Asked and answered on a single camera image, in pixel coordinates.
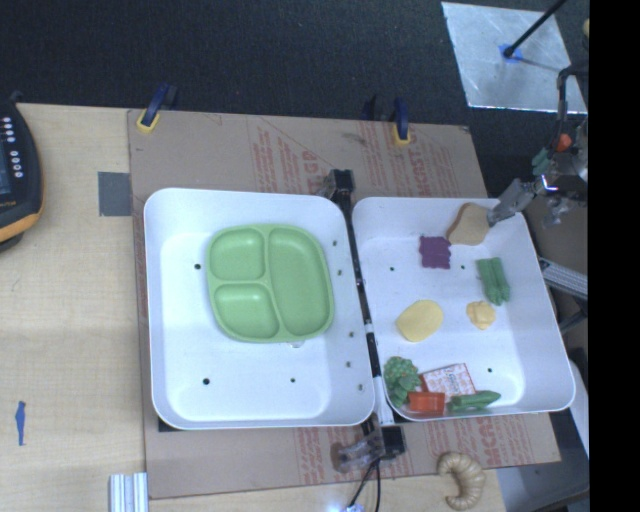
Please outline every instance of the bread slice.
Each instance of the bread slice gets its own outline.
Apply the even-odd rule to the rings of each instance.
[[[446,238],[451,245],[479,245],[488,232],[487,209],[475,203],[464,203],[447,230]]]

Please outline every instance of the blue tape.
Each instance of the blue tape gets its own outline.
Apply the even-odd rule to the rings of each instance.
[[[504,59],[505,62],[508,62],[509,64],[517,64],[519,61],[524,59],[524,56],[522,55],[522,51],[520,50],[520,48],[516,48],[513,51],[513,54],[511,55],[511,57],[505,57],[504,56],[504,51],[507,48],[509,48],[509,46],[511,46],[511,45],[510,44],[501,44],[500,46],[498,46],[498,49],[500,50],[500,55],[502,56],[502,58]]]
[[[16,411],[16,426],[18,427],[18,445],[24,446],[24,422],[26,413],[24,408],[27,406],[22,400],[18,402],[18,410]]]

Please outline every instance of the black cable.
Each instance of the black cable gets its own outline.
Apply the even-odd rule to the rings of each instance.
[[[566,2],[567,0],[558,0],[555,4],[553,4],[541,17],[540,19],[538,19],[538,21],[536,21],[524,34],[522,34],[522,36],[520,36],[520,38],[518,38],[518,40],[513,43],[511,46],[509,46],[508,48],[505,48],[504,52],[502,52],[502,54],[508,59],[509,57],[511,57],[513,55],[513,52],[516,50],[516,48],[518,46],[520,46],[531,34],[533,34],[536,30],[538,30],[538,27],[540,25],[542,25],[545,21],[547,21],[547,18],[549,18],[554,12],[556,12],[558,9],[560,9],[560,7],[562,7],[562,5]]]
[[[353,499],[347,505],[347,510],[349,508],[353,507],[356,504],[356,500],[358,499],[358,496],[360,496],[360,493],[362,492],[362,489],[364,488],[365,484],[367,483],[367,479],[369,478],[369,476],[371,475],[371,472],[374,469],[376,470],[377,482],[378,482],[378,491],[377,491],[377,499],[376,499],[376,512],[378,512],[378,510],[380,509],[380,496],[382,494],[382,490],[381,490],[381,485],[380,485],[381,484],[381,482],[380,482],[380,458],[377,458],[371,464],[369,464],[369,467],[367,468],[367,472],[362,477],[362,481],[360,482],[360,486],[358,487],[358,490],[356,491],[355,495],[353,496]]]
[[[380,496],[382,495],[382,483],[380,482],[380,459],[376,464],[376,480],[378,481],[378,490],[376,491],[376,511],[380,510]]]

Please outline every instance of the electronic device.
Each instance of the electronic device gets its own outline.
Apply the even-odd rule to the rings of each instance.
[[[20,241],[43,206],[44,176],[29,127],[12,99],[0,100],[0,251]]]

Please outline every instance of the yellow potato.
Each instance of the yellow potato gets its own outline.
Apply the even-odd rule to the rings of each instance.
[[[471,323],[482,330],[496,321],[496,310],[483,300],[467,304],[467,315]]]
[[[409,341],[422,341],[438,330],[444,319],[442,308],[432,300],[419,300],[405,309],[396,326]]]

